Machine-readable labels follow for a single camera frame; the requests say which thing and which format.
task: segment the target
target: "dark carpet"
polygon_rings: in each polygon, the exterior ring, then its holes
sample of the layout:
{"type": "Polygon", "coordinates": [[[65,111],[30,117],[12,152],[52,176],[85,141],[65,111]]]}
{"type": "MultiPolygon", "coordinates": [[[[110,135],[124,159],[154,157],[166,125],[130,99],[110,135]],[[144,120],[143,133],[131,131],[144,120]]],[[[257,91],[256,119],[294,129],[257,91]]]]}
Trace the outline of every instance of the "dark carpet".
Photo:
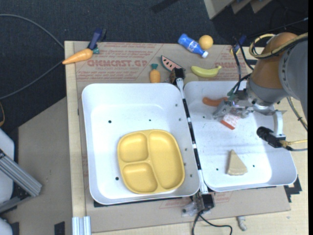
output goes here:
{"type": "MultiPolygon", "coordinates": [[[[215,44],[226,45],[233,43],[232,37],[276,28],[274,33],[308,32],[308,21],[293,24],[308,17],[308,0],[273,0],[256,14],[250,5],[236,15],[226,7],[212,20],[203,0],[0,0],[0,14],[32,20],[62,44],[90,41],[97,27],[107,30],[108,42],[176,43],[186,33],[193,39],[208,34],[215,44]]],[[[59,65],[6,97],[59,63],[64,50],[38,26],[9,16],[0,17],[0,43],[0,102],[6,116],[2,129],[11,132],[66,96],[65,71],[59,65]]]]}

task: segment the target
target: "water bottle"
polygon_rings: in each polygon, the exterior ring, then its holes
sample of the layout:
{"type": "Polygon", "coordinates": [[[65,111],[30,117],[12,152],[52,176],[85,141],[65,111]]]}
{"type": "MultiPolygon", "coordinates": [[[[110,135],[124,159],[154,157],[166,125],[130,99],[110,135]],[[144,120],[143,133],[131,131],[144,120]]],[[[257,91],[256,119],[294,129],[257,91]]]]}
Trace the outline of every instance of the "water bottle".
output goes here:
{"type": "Polygon", "coordinates": [[[184,46],[190,52],[199,54],[203,58],[206,58],[208,55],[207,51],[203,50],[195,40],[191,39],[186,34],[182,34],[180,36],[178,43],[184,46]]]}

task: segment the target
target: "orange ball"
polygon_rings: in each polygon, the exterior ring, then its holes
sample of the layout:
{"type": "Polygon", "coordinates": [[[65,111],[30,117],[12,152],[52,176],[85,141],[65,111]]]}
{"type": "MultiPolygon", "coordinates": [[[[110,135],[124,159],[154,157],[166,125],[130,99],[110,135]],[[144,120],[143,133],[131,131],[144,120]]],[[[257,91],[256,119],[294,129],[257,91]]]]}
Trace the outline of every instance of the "orange ball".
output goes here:
{"type": "Polygon", "coordinates": [[[202,49],[210,49],[213,45],[213,38],[209,35],[203,35],[199,38],[199,44],[202,49]]]}

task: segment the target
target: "yellow plate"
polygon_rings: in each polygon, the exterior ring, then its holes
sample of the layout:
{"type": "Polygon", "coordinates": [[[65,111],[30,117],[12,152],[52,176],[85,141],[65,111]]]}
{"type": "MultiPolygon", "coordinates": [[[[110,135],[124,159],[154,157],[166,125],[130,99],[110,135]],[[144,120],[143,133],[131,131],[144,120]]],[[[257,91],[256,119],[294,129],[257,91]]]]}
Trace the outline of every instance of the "yellow plate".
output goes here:
{"type": "Polygon", "coordinates": [[[124,135],[117,145],[120,171],[126,187],[138,194],[178,188],[185,170],[176,139],[163,130],[124,135]]]}

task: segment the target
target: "cheese wedge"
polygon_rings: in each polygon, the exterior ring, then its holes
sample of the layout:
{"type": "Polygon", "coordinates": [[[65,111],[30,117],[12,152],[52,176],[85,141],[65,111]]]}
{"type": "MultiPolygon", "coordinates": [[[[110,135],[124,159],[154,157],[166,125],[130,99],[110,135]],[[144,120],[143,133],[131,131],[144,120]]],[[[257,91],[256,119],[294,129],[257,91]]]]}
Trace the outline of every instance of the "cheese wedge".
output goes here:
{"type": "Polygon", "coordinates": [[[248,172],[247,167],[238,157],[234,150],[230,151],[227,174],[232,176],[244,175],[248,172]]]}

